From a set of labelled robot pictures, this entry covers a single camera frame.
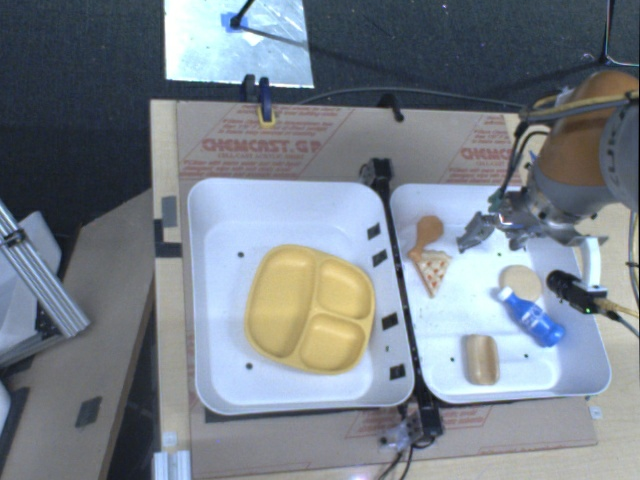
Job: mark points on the blue plastic bottle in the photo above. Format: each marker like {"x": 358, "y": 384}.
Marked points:
{"x": 535, "y": 318}

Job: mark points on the black cylinder on white bracket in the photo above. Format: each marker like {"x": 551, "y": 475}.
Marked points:
{"x": 580, "y": 283}

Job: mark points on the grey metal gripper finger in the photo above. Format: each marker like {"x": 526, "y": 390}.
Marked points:
{"x": 520, "y": 238}
{"x": 475, "y": 232}

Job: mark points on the brown chicken drumstick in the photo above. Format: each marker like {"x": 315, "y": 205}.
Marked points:
{"x": 427, "y": 233}

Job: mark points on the thin black rod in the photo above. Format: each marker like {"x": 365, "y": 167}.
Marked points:
{"x": 397, "y": 263}

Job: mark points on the pizza slice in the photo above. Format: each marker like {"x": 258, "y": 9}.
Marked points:
{"x": 434, "y": 270}

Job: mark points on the yellow divided plate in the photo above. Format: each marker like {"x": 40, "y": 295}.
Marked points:
{"x": 310, "y": 309}

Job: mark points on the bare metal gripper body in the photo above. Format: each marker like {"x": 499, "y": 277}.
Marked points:
{"x": 537, "y": 215}

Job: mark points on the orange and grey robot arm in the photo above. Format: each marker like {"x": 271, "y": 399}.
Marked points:
{"x": 590, "y": 138}

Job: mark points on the tan bread roll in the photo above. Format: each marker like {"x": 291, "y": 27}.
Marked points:
{"x": 482, "y": 359}

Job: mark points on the brown cardboard board red print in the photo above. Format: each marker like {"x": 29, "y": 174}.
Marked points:
{"x": 310, "y": 143}

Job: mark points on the round tan biscuit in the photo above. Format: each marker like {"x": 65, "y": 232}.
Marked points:
{"x": 521, "y": 280}

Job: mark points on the white plastic tray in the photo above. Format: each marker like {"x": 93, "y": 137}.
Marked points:
{"x": 500, "y": 368}
{"x": 225, "y": 378}

